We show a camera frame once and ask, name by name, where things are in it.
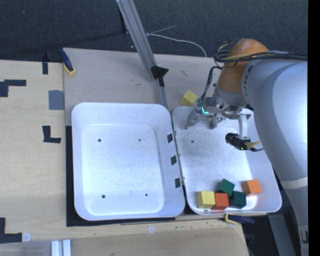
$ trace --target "wooden surface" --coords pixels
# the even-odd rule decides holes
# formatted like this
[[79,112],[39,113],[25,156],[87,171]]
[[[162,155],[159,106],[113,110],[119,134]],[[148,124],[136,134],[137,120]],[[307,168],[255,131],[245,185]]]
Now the wooden surface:
[[[157,58],[160,63],[170,59],[161,55]],[[207,247],[203,247],[203,252],[209,253],[215,250],[214,241],[220,245],[228,237],[239,244],[237,252],[243,254],[237,255],[248,255],[241,225],[230,227],[211,216],[182,214],[177,221],[66,227],[65,112],[49,110],[48,100],[49,91],[64,91],[63,74],[61,63],[49,63],[46,75],[42,74],[41,62],[0,60],[0,81],[17,79],[27,83],[26,87],[10,86],[8,97],[0,97],[0,217],[6,218],[7,234],[29,233],[33,241],[73,239],[72,250],[79,250],[75,255],[88,255],[80,253],[85,248],[103,251],[100,244],[104,244],[106,236],[111,241],[110,255],[126,255],[129,247],[119,246],[119,238],[133,248],[132,255],[148,255],[141,252],[149,247],[149,240],[150,248],[155,249],[151,255],[194,255],[185,253],[192,249],[187,241],[205,237]],[[192,90],[189,86],[185,84],[184,90]],[[199,86],[201,89],[193,90],[195,93],[203,90],[204,84]],[[171,108],[179,105],[185,91],[175,93],[176,102]],[[61,138],[61,143],[43,142],[42,126],[51,126],[51,136]],[[154,234],[148,233],[150,225],[156,230]]]

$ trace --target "wooden table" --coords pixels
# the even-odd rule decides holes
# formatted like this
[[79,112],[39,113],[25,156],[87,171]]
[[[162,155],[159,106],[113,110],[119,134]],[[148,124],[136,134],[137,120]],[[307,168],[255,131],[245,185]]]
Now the wooden table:
[[[202,93],[212,59],[167,55],[156,58],[159,64],[169,66],[175,66],[175,60],[194,61],[190,70],[176,67],[181,79],[190,76],[192,81],[183,80],[184,88],[179,91],[166,91],[169,108],[178,106],[187,90]],[[201,68],[197,66],[200,59],[208,69],[203,70],[202,81],[191,87],[195,80],[192,72]],[[27,233],[32,241],[71,239],[72,253],[77,256],[248,255],[241,225],[229,226],[217,219],[223,214],[181,214],[174,221],[67,227],[67,119],[63,109],[49,109],[49,91],[68,93],[65,75],[61,63],[48,63],[48,74],[43,74],[41,62],[0,60],[0,82],[26,80],[26,86],[9,86],[8,97],[0,97],[0,217],[6,218],[6,234]],[[143,79],[138,84],[133,86],[143,91]],[[44,142],[43,126],[50,126],[51,137],[61,138],[61,142]],[[148,232],[150,226],[154,233]],[[13,252],[14,246],[2,244],[0,254],[8,248]]]

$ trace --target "dark green cube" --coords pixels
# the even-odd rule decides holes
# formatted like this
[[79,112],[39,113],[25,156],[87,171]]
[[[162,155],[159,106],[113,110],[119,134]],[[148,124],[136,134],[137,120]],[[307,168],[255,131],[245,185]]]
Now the dark green cube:
[[226,180],[225,178],[221,180],[216,189],[217,193],[227,193],[228,197],[231,197],[232,192],[234,191],[235,184]]
[[246,193],[233,191],[229,198],[229,207],[241,209],[247,205]]

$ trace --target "orange block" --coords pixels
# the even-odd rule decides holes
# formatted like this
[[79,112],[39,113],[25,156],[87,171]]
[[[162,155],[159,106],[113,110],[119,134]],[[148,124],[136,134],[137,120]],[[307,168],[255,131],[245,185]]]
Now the orange block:
[[229,207],[229,199],[227,193],[214,193],[215,205],[212,210],[224,210]]
[[247,180],[241,184],[242,191],[247,197],[255,196],[262,192],[261,186],[257,179]]

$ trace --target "table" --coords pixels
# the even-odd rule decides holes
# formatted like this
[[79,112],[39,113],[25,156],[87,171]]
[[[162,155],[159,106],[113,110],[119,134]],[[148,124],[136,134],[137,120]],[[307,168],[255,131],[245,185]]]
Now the table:
[[[72,51],[66,49],[71,60]],[[107,66],[113,66],[113,70],[105,73],[109,81],[104,84],[108,92],[105,95],[109,96],[104,101],[155,103],[156,88],[146,79],[137,53],[87,51],[100,56]],[[134,69],[116,75],[120,73],[116,60],[127,56],[127,65]],[[159,66],[169,69],[164,82],[171,112],[187,90],[202,94],[209,69],[214,65],[212,59],[201,57],[155,55],[155,58]],[[82,70],[81,66],[75,68],[77,72]],[[101,79],[94,73],[89,75],[88,79],[95,84]],[[74,104],[87,99],[88,93],[99,94],[85,91],[86,86],[81,85],[77,90],[66,89],[66,79],[74,78],[66,77],[61,63],[49,62],[48,74],[43,74],[41,62],[0,60],[0,82],[26,80],[26,86],[9,86],[8,97],[0,97],[0,217],[6,218],[6,234],[27,233],[32,241],[71,239],[75,255],[101,255],[107,244],[110,255],[127,255],[128,251],[131,255],[150,255],[150,251],[152,255],[195,255],[196,250],[198,254],[247,256],[241,225],[229,226],[217,219],[223,214],[214,217],[181,214],[175,220],[163,222],[66,226],[69,113]],[[124,85],[133,90],[129,97],[123,94],[128,93]],[[53,91],[64,92],[65,111],[49,108],[49,94]],[[44,142],[43,126],[50,126],[51,137],[61,138],[60,143]],[[150,226],[155,233],[148,232]],[[14,244],[1,245],[0,252],[9,247]]]

